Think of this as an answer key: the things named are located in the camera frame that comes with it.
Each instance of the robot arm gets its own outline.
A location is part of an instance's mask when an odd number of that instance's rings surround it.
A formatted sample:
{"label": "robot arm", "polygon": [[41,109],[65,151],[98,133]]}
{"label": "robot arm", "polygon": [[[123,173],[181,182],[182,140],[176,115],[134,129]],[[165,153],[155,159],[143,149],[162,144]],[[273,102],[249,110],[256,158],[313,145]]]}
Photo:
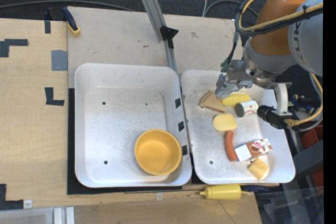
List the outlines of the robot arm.
{"label": "robot arm", "polygon": [[241,16],[252,1],[241,4],[235,19],[237,32],[249,36],[243,57],[232,60],[232,52],[222,63],[225,74],[220,74],[215,93],[223,99],[253,84],[275,89],[277,96],[282,96],[277,109],[262,106],[258,115],[283,129],[287,127],[284,120],[291,118],[287,112],[287,87],[291,83],[285,83],[284,88],[275,83],[275,78],[296,64],[323,77],[323,0],[267,0],[256,25],[244,28]]}

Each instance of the yellow bowl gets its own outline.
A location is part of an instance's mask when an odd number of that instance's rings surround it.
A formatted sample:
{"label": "yellow bowl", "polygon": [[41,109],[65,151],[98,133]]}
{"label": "yellow bowl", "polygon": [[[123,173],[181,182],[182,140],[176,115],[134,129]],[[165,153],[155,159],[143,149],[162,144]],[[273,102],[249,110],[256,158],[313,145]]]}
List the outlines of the yellow bowl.
{"label": "yellow bowl", "polygon": [[142,133],[134,147],[138,165],[150,175],[167,175],[179,166],[182,151],[177,139],[167,131],[152,129]]}

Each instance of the beige cube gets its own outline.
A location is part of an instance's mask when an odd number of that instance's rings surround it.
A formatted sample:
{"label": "beige cube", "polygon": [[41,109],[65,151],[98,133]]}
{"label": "beige cube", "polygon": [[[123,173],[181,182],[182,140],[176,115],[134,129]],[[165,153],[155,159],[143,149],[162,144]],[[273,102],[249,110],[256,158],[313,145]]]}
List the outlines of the beige cube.
{"label": "beige cube", "polygon": [[268,166],[260,158],[257,158],[247,167],[247,169],[256,178],[261,179],[265,175],[265,173],[268,169]]}

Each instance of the empty white tray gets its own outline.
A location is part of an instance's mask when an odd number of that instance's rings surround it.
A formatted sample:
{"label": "empty white tray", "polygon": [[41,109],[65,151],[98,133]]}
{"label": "empty white tray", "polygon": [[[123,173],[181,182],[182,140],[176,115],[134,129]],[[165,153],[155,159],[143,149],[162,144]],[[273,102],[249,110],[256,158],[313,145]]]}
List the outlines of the empty white tray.
{"label": "empty white tray", "polygon": [[[214,129],[212,120],[220,113],[201,108],[201,98],[215,90],[219,76],[217,71],[186,70],[181,76],[184,109],[188,126],[191,151],[197,176],[207,184],[228,183],[287,183],[295,176],[295,166],[284,130],[278,130],[260,119],[256,114],[239,118],[234,107],[225,107],[226,113],[235,116],[238,128],[234,130],[233,146],[268,138],[273,150],[260,157],[269,170],[264,179],[258,180],[248,169],[250,162],[231,162],[225,153],[224,132]],[[259,105],[274,106],[273,90],[256,85],[242,89]]]}
{"label": "empty white tray", "polygon": [[178,75],[168,67],[103,63],[80,66],[75,74],[78,180],[91,188],[187,183],[192,174],[189,152],[182,156],[177,170],[166,176],[143,172],[134,156],[138,136],[149,129],[170,132],[188,151],[180,98]]}

